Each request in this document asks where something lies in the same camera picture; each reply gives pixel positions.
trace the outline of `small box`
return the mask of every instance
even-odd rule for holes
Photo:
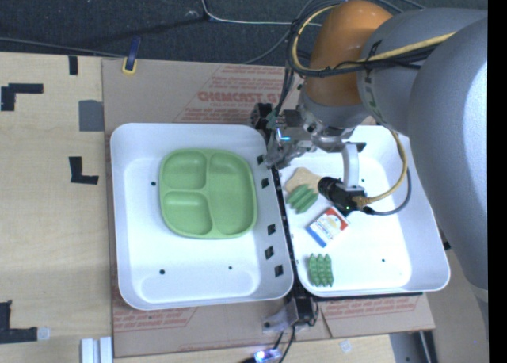
[[[340,211],[330,207],[307,227],[307,232],[321,247],[326,247],[348,226],[348,220]]]

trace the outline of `white tray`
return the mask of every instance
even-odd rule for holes
[[[448,260],[433,212],[418,179],[409,140],[405,136],[400,139],[406,149],[412,180],[410,202],[401,212],[392,216],[352,212],[347,216],[350,226],[322,248],[305,228],[331,203],[319,196],[318,201],[302,214],[286,207],[299,279],[312,294],[337,297],[428,292],[439,290],[448,283]],[[396,183],[402,169],[391,133],[381,126],[360,126],[350,140],[366,143],[359,153],[359,184],[370,197],[386,192]],[[289,167],[280,171],[282,187],[298,167],[306,167],[323,177],[344,177],[341,154],[316,151],[293,159]],[[372,208],[391,210],[403,202],[405,195],[406,182],[392,196],[373,203]],[[332,286],[310,283],[307,259],[312,253],[330,255],[334,275]]]
[[[120,293],[141,310],[273,300],[294,281],[273,176],[257,157],[262,136],[241,125],[124,124],[111,137]],[[184,148],[228,150],[252,169],[257,223],[234,239],[173,233],[159,206],[160,163]],[[268,186],[263,188],[262,181]]]

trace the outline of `light wood surface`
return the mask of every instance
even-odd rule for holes
[[[102,101],[101,59],[0,53],[0,85],[43,83],[0,112],[0,302],[12,328],[48,327],[48,340],[0,345],[0,362],[78,362],[82,338],[112,336],[105,149],[102,132],[80,132],[78,103]],[[97,185],[71,183],[81,156]],[[341,348],[348,342],[350,351]],[[122,358],[130,363],[240,362],[253,348]],[[392,363],[388,335],[292,345],[286,362]]]

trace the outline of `black connector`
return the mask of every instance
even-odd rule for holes
[[[340,178],[323,177],[317,187],[318,191],[331,201],[344,216],[359,209],[353,197],[364,197],[363,187],[347,187]]]

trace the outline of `green plastic object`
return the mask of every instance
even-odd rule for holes
[[[316,193],[308,184],[298,185],[287,197],[287,203],[300,214],[309,209],[317,200]]]
[[[308,258],[308,274],[310,283],[316,286],[330,287],[334,283],[333,269],[331,267],[331,257],[326,254],[318,254],[317,257],[312,253]]]
[[[160,206],[173,232],[199,239],[228,239],[247,233],[257,221],[257,197],[250,165],[235,153],[180,149],[162,160]]]

